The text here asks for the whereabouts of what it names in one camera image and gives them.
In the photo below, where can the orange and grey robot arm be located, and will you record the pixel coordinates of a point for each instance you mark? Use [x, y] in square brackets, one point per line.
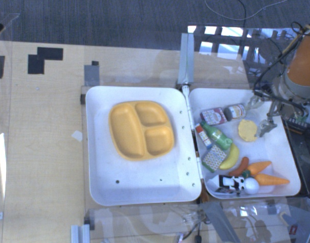
[303, 64]

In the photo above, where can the yellow banana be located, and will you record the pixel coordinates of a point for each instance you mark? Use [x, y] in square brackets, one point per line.
[232, 158]

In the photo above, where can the orange divided plate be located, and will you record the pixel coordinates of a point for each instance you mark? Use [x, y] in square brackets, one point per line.
[127, 133]

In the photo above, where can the yellow biscuit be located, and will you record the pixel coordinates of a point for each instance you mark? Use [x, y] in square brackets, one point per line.
[247, 130]

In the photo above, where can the brown sausage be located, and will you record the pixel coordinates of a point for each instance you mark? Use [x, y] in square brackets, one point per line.
[239, 168]

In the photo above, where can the white ball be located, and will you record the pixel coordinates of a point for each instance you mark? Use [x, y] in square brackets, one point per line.
[251, 185]

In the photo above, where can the white plastic tray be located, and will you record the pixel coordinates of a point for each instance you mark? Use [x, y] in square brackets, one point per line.
[274, 151]
[145, 181]

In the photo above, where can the red and white bottle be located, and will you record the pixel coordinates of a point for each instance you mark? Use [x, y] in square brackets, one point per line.
[203, 137]

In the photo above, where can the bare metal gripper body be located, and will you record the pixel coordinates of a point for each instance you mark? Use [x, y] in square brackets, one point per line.
[280, 102]

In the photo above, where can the green bottle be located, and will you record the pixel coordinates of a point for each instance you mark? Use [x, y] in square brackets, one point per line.
[217, 135]

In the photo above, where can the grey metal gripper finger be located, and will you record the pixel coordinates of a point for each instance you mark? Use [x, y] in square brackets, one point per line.
[267, 127]
[253, 102]

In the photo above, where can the grey and white can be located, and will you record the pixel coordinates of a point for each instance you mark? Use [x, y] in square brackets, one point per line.
[235, 111]

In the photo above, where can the orange carrot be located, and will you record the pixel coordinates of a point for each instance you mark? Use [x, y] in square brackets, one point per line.
[258, 167]
[270, 180]

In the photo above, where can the black and white carton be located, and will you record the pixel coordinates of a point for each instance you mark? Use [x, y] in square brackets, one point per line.
[231, 182]

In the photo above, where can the red can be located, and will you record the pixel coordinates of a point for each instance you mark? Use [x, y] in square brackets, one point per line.
[213, 116]

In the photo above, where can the green patterned carton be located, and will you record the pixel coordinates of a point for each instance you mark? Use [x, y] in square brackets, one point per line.
[213, 159]

